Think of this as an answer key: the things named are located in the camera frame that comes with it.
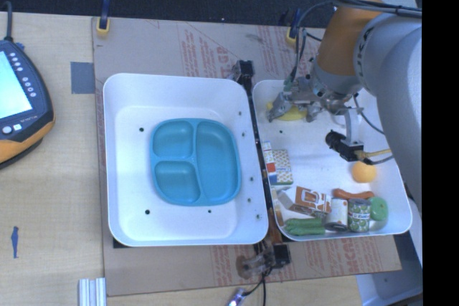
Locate green round toy fruit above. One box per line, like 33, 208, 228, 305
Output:
369, 196, 389, 222

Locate colourful patterned carton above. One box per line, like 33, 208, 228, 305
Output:
262, 140, 295, 187

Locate white plastic tray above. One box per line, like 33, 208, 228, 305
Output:
103, 72, 270, 248
251, 79, 414, 242

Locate green small can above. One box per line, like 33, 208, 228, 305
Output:
346, 198, 372, 234

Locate black block with thin wires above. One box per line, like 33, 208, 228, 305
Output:
271, 243, 292, 268
232, 59, 255, 84

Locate green pea pods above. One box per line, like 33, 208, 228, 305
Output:
284, 217, 327, 237

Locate thin black and white rod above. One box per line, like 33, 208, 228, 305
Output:
242, 77, 279, 245

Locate white small can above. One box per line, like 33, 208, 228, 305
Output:
323, 197, 350, 232

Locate brown cardboard board red print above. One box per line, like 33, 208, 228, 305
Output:
91, 16, 403, 297

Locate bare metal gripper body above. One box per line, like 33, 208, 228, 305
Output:
278, 76, 355, 115

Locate orange ball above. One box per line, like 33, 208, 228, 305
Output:
351, 161, 378, 184

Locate yellow flat toy food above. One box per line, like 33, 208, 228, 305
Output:
265, 101, 309, 123

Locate orange brown sausage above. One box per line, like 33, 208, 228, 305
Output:
332, 188, 376, 201

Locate blue divided plate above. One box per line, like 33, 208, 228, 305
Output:
149, 118, 242, 207

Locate black cylinder on white bracket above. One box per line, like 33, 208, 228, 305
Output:
325, 107, 365, 163

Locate orange and white carton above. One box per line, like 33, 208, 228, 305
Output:
285, 185, 333, 219

